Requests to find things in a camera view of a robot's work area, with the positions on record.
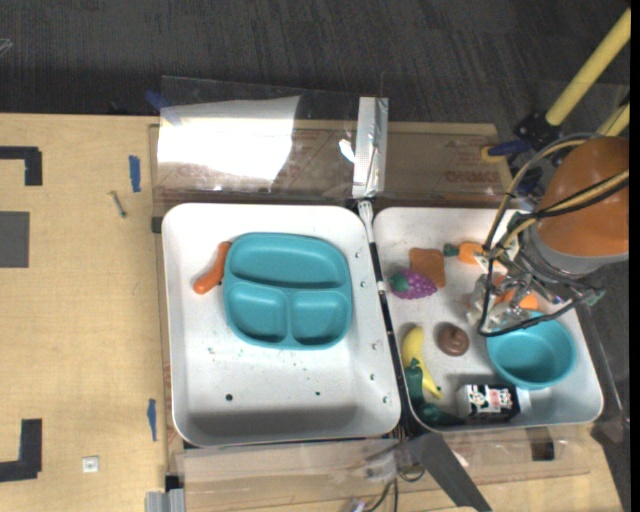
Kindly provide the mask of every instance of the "black corner marker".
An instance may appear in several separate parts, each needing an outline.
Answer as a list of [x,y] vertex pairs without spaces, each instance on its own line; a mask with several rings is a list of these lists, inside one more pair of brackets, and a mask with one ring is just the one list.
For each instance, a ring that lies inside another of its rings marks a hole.
[[24,160],[24,184],[42,185],[42,152],[34,146],[0,146],[0,160]]
[[42,471],[42,420],[22,420],[18,460],[0,462],[0,482],[38,478]]

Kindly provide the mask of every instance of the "toy banana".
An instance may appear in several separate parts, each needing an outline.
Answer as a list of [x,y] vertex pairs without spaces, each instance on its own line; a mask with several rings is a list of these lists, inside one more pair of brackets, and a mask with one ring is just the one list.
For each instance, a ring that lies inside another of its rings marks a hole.
[[422,388],[426,389],[435,398],[442,398],[442,393],[433,381],[433,377],[427,370],[427,366],[422,360],[422,345],[424,344],[424,330],[419,325],[413,327],[405,336],[402,342],[402,366],[411,367],[411,361],[416,359],[422,370]]

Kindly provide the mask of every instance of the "wooden table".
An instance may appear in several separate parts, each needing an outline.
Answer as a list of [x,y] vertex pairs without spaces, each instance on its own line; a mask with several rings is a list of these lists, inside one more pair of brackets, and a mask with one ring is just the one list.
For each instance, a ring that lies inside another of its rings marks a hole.
[[[29,267],[0,268],[0,461],[18,458],[22,419],[43,425],[42,471],[37,479],[0,483],[0,510],[142,511],[145,493],[164,488],[167,430],[150,229],[149,128],[157,122],[0,114],[0,145],[43,153],[42,186],[24,185],[23,162],[0,160],[0,211],[30,213]],[[141,162],[137,193],[130,155]],[[155,441],[149,400],[156,404]],[[583,474],[486,484],[481,492],[495,510],[620,510],[600,445],[588,435],[580,439]],[[88,456],[99,457],[99,471],[83,472]],[[439,490],[400,497],[403,511],[452,506]]]

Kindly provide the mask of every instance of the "yellow pole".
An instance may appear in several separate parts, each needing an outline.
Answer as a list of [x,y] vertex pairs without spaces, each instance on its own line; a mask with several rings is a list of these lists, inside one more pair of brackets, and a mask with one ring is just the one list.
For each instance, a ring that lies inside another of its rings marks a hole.
[[615,56],[631,39],[631,8],[627,9],[547,112],[546,120],[560,126]]
[[620,135],[622,130],[629,126],[630,114],[631,102],[617,108],[613,114],[609,116],[609,119],[602,123],[600,128],[598,128],[598,133],[601,135],[609,135],[611,137]]

